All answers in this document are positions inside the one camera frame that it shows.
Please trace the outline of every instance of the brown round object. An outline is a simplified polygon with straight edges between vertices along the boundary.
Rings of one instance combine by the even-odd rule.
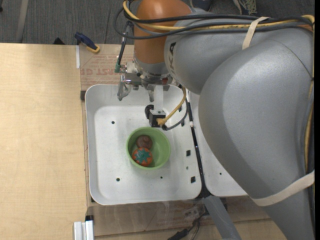
[[[152,139],[148,135],[140,135],[136,138],[135,144],[138,148],[147,148],[151,149],[152,147]]]

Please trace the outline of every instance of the shoelace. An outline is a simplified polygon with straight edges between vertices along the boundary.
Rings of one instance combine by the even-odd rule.
[[[249,15],[257,13],[256,0],[244,0],[246,9],[249,11]]]

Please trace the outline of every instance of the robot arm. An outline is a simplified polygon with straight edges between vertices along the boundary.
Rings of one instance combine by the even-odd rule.
[[[139,85],[153,91],[173,78],[200,95],[205,140],[252,199],[314,173],[305,161],[314,100],[312,16],[266,20],[242,49],[255,18],[192,11],[180,0],[142,0],[136,16],[125,7],[136,38],[158,37],[135,40]],[[306,187],[263,207],[289,240],[315,239]]]

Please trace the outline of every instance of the tomato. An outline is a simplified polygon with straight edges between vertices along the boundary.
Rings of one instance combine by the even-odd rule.
[[[146,147],[138,147],[132,153],[132,159],[139,165],[147,167],[151,164],[153,156],[151,151]]]

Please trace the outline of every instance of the white strap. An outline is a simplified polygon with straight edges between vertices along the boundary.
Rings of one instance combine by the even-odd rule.
[[[258,25],[259,22],[262,22],[266,19],[268,19],[269,17],[260,17],[257,18],[256,20],[252,21],[250,24],[250,27],[248,29],[248,32],[246,33],[246,36],[243,40],[243,44],[242,44],[242,50],[248,48],[250,46],[252,37],[254,36],[254,33],[256,31],[256,27]]]
[[[296,180],[292,184],[290,184],[288,187],[286,187],[284,190],[270,195],[268,197],[264,198],[258,198],[252,200],[258,205],[258,206],[270,206],[274,205],[278,202],[283,201],[284,199],[287,199],[288,197],[293,196],[294,194],[306,189],[307,187],[311,186],[315,182],[315,170],[310,172],[309,174],[303,176],[302,178]]]

